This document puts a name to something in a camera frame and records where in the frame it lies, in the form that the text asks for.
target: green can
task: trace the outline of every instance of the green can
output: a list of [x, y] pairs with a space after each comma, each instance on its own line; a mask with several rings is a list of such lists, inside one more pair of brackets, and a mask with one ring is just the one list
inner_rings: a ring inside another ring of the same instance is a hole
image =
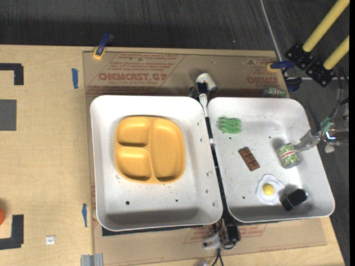
[[275, 86], [266, 85], [262, 92], [263, 98], [285, 98], [286, 91]]
[[280, 157], [284, 168], [292, 168], [301, 163], [301, 160], [295, 153], [295, 149], [291, 143], [287, 143], [278, 148], [277, 154]]

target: wooden board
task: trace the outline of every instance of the wooden board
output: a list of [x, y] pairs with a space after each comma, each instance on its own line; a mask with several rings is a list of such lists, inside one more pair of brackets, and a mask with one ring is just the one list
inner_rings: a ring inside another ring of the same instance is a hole
[[[82, 254], [94, 253], [83, 76], [83, 52], [90, 50], [93, 48], [0, 45], [1, 63], [24, 66], [24, 86], [13, 85], [11, 71], [0, 71], [0, 98], [17, 100], [17, 131], [0, 131], [0, 204], [7, 216], [0, 226], [0, 238], [10, 235], [8, 216], [24, 215], [24, 244], [0, 250], [0, 264], [79, 265]], [[161, 53], [163, 49], [110, 50]], [[163, 51], [275, 58], [272, 52]], [[78, 89], [72, 83], [72, 68], [79, 71]], [[88, 227], [82, 215], [84, 203]], [[285, 261], [297, 265], [343, 264], [329, 218], [321, 221], [326, 246], [232, 255], [224, 258], [225, 265], [282, 265]], [[55, 244], [46, 245], [49, 235], [55, 235]], [[169, 265], [195, 263], [188, 260]]]

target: blue tape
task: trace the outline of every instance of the blue tape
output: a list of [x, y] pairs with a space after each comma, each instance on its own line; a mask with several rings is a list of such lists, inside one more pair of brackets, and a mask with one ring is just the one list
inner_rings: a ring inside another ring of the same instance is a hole
[[72, 68], [72, 79], [73, 79], [74, 88], [79, 89], [79, 86], [78, 86], [79, 76], [78, 76], [78, 71], [75, 68]]
[[88, 227], [88, 211], [87, 211], [87, 205], [85, 203], [83, 204], [82, 214], [83, 214], [83, 218], [84, 218], [85, 228], [87, 228]]

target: fried egg toy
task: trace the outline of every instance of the fried egg toy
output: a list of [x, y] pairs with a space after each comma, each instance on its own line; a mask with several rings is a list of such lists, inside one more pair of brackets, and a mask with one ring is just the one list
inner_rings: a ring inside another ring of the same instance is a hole
[[264, 175], [256, 187], [257, 198], [269, 205], [276, 205], [280, 202], [280, 191], [285, 185], [273, 175]]

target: yellow pole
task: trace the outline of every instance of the yellow pole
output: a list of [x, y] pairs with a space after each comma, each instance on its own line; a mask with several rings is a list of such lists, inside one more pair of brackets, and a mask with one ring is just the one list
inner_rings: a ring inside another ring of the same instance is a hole
[[336, 50], [328, 57], [323, 66], [327, 70], [332, 70], [335, 65], [349, 52], [350, 35], [338, 46]]
[[343, 13], [343, 11], [350, 4], [350, 0], [338, 0], [333, 8], [328, 12], [328, 14], [323, 18], [321, 23], [307, 39], [303, 45], [303, 50], [305, 52], [311, 52], [312, 49], [317, 45], [321, 38], [326, 34], [332, 24], [337, 20], [337, 18]]

